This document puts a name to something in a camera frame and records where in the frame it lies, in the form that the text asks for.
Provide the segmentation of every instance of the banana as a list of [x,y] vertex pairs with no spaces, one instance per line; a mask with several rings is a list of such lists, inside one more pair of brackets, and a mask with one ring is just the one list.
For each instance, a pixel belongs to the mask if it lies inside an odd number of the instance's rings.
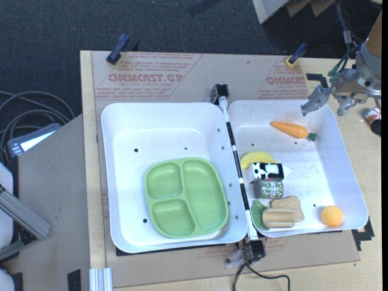
[[240,159],[241,168],[246,169],[253,162],[276,162],[276,161],[267,152],[252,151],[252,152],[246,153]]

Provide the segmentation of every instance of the black clamp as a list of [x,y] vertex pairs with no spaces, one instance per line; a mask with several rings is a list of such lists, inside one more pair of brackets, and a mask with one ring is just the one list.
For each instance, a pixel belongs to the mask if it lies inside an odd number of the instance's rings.
[[121,37],[118,39],[116,43],[115,48],[107,57],[107,62],[110,62],[111,64],[115,65],[121,57],[120,52],[125,50],[128,43],[129,43],[129,37],[127,35],[121,35]]

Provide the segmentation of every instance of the table surface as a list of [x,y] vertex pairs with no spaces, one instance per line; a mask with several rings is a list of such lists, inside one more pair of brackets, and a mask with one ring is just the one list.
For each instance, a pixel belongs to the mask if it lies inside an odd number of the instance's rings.
[[[85,163],[87,176],[90,264],[93,269],[107,267],[102,219],[101,185],[99,181],[98,145],[95,97],[93,87],[92,51],[81,51],[82,103],[85,138]],[[304,74],[327,74],[336,59],[299,58]],[[316,81],[307,81],[309,92]],[[330,98],[327,103],[336,113],[338,103]],[[360,261],[356,263],[330,264],[282,271],[266,272],[265,275],[287,275],[291,290],[382,290],[383,255],[381,221],[381,138],[374,135],[363,119],[366,109],[374,107],[369,99],[365,104],[351,108],[345,116],[336,116],[356,178],[360,185],[374,231],[371,241],[361,243]],[[125,287],[115,290],[231,290],[233,276],[193,279],[172,283]],[[237,289],[241,290],[287,290],[285,279],[262,279],[252,273],[239,277]]]

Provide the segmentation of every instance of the orange carrot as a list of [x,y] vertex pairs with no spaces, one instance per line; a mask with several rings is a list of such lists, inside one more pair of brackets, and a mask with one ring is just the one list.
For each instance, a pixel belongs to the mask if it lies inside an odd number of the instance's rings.
[[308,137],[314,141],[316,138],[316,134],[309,133],[309,130],[302,125],[287,122],[271,122],[271,126],[298,139]]

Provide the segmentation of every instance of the orange fruit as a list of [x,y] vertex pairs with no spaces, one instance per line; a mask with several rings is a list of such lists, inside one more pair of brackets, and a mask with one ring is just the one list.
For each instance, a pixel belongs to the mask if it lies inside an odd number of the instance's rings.
[[329,227],[338,227],[342,224],[344,213],[335,205],[323,208],[321,213],[322,222]]

